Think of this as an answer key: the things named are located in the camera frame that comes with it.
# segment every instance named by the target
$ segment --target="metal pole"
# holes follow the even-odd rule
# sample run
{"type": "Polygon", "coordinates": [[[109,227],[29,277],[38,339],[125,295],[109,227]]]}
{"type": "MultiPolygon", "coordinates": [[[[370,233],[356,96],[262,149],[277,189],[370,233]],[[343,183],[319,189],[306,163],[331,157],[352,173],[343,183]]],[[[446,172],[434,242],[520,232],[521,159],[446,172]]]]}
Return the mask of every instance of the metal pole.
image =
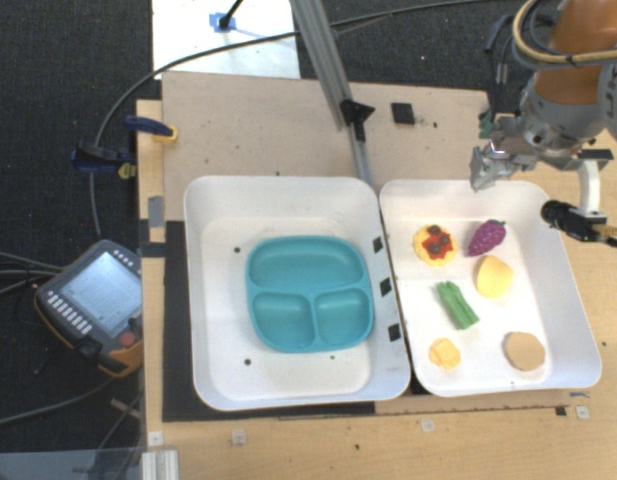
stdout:
{"type": "MultiPolygon", "coordinates": [[[[335,125],[338,129],[341,129],[346,123],[340,105],[344,100],[352,100],[353,98],[322,1],[289,1],[299,25],[299,32],[301,32],[301,37],[306,43],[310,60],[335,120],[335,125]]],[[[357,176],[373,186],[366,144],[355,138],[353,124],[350,124],[348,128],[357,176]]]]}

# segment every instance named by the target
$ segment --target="toy food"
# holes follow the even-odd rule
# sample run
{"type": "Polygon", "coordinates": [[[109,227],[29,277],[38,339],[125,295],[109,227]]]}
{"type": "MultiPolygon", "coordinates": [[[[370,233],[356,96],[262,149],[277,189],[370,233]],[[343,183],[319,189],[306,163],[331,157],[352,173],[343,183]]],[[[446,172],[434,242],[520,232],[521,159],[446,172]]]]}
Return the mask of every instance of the toy food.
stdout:
{"type": "Polygon", "coordinates": [[[546,350],[537,337],[527,332],[513,332],[504,340],[506,358],[518,370],[528,372],[546,360],[546,350]]]}
{"type": "Polygon", "coordinates": [[[439,338],[430,345],[429,359],[437,366],[451,370],[461,361],[461,354],[448,338],[439,338]]]}
{"type": "Polygon", "coordinates": [[[506,237],[505,222],[490,219],[477,228],[468,245],[468,256],[479,256],[491,251],[506,237]]]}
{"type": "Polygon", "coordinates": [[[457,241],[447,229],[432,224],[421,228],[412,239],[412,245],[423,261],[433,267],[450,263],[457,255],[457,241]]]}
{"type": "Polygon", "coordinates": [[[503,295],[512,283],[512,269],[499,258],[486,255],[477,266],[477,291],[488,298],[503,295]]]}
{"type": "Polygon", "coordinates": [[[456,284],[450,281],[439,283],[437,285],[437,292],[457,327],[467,329],[479,321],[479,317],[475,315],[475,312],[468,305],[456,284]]]}

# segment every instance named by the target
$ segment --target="teal plate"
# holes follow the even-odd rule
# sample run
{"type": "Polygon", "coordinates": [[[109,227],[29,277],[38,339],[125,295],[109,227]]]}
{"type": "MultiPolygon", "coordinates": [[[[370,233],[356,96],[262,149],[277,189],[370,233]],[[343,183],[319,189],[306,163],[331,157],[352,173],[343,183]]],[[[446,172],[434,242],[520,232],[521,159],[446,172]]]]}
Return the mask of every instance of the teal plate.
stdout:
{"type": "Polygon", "coordinates": [[[345,240],[293,236],[260,242],[248,256],[246,287],[255,331],[276,350],[348,348],[372,329],[368,270],[345,240]]]}

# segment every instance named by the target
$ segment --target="white tray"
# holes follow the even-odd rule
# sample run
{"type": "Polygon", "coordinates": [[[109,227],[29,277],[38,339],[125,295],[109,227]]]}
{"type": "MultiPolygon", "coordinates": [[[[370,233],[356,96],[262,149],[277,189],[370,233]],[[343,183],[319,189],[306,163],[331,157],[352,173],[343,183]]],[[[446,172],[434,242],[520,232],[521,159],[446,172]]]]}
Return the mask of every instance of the white tray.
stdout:
{"type": "Polygon", "coordinates": [[[375,193],[352,178],[208,176],[184,198],[193,378],[208,405],[232,411],[385,400],[410,382],[386,244],[375,193]],[[256,335],[245,269],[262,240],[318,234],[348,240],[361,253],[372,284],[375,322],[368,338],[336,352],[290,354],[256,335]]]}
{"type": "Polygon", "coordinates": [[[417,379],[440,396],[523,389],[583,388],[597,382],[601,360],[575,285],[559,231],[540,217],[548,200],[537,186],[500,181],[475,193],[467,181],[395,180],[381,192],[397,288],[417,379]],[[476,290],[477,258],[466,255],[477,226],[488,219],[506,222],[504,242],[492,254],[514,270],[510,290],[486,299],[476,290]],[[430,267],[413,251],[413,235],[439,224],[457,239],[460,251],[444,267],[430,267]],[[442,308],[436,283],[453,281],[480,322],[457,330],[442,308]],[[502,342],[507,333],[536,335],[546,349],[543,366],[532,372],[513,368],[502,342]],[[449,338],[461,363],[447,371],[428,358],[430,345],[449,338]]]}

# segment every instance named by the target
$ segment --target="toy pizza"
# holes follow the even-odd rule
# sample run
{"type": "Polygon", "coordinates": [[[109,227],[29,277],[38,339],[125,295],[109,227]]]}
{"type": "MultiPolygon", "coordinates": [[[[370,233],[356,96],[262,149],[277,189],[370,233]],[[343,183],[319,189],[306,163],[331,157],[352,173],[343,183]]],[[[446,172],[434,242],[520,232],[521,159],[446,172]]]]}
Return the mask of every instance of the toy pizza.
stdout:
{"type": "Polygon", "coordinates": [[[432,224],[421,228],[412,239],[412,245],[423,261],[433,267],[443,267],[457,255],[457,241],[447,229],[432,224]]]}

